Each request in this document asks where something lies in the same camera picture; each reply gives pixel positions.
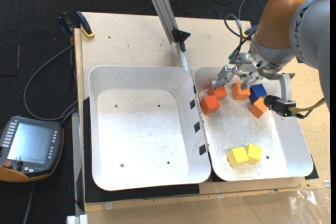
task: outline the yellow cube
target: yellow cube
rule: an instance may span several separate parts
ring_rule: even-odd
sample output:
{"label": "yellow cube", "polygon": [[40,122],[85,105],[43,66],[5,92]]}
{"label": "yellow cube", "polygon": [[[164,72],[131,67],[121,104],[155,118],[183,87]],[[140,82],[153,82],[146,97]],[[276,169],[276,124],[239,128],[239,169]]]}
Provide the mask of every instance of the yellow cube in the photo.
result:
{"label": "yellow cube", "polygon": [[243,146],[230,150],[227,154],[227,159],[231,167],[240,166],[248,162],[248,156]]}
{"label": "yellow cube", "polygon": [[245,149],[248,156],[247,163],[256,165],[261,160],[261,147],[248,144]]}

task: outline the screen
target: screen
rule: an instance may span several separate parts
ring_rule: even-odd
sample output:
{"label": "screen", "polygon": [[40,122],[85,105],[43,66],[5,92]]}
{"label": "screen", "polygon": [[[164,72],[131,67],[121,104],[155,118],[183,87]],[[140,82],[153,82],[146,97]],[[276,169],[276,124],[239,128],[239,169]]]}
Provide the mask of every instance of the screen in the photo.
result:
{"label": "screen", "polygon": [[53,130],[28,123],[19,123],[8,159],[45,164]]}

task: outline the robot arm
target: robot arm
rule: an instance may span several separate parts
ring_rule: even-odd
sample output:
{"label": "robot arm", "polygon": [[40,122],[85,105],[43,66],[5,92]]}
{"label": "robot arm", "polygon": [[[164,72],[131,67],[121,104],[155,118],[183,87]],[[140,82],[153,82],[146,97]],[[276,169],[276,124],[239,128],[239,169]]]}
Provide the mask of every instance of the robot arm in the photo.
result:
{"label": "robot arm", "polygon": [[239,53],[233,67],[224,66],[214,88],[234,75],[242,89],[263,78],[280,80],[281,98],[267,96],[265,105],[282,116],[292,116],[290,79],[279,71],[294,57],[319,70],[325,101],[330,109],[330,0],[269,0],[251,39],[248,53]]}

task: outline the white tray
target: white tray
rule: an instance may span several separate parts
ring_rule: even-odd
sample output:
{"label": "white tray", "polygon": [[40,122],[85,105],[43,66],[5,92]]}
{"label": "white tray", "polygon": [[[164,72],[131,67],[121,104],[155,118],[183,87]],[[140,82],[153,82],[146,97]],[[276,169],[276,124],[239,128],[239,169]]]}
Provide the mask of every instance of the white tray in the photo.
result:
{"label": "white tray", "polygon": [[89,93],[97,186],[112,191],[209,178],[193,80],[181,67],[98,66],[89,73]]}
{"label": "white tray", "polygon": [[[204,67],[196,71],[194,81],[199,101],[207,95],[211,81],[217,78],[219,67]],[[202,115],[212,167],[225,181],[301,177],[312,172],[313,162],[303,137],[299,120],[283,118],[266,111],[259,119],[248,111],[250,99],[233,100],[231,87],[241,82],[235,76],[225,85],[227,97],[220,101],[217,112]],[[278,81],[261,80],[267,94],[281,96]],[[232,168],[226,154],[236,147],[255,144],[262,147],[261,161]]]}

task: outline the emergency stop button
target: emergency stop button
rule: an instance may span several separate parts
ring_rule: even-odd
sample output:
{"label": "emergency stop button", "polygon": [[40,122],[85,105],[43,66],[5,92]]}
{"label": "emergency stop button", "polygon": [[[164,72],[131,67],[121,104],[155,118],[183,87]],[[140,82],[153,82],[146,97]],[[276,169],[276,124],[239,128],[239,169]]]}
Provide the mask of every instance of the emergency stop button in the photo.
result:
{"label": "emergency stop button", "polygon": [[13,163],[11,160],[7,159],[4,161],[4,167],[7,169],[12,169]]}

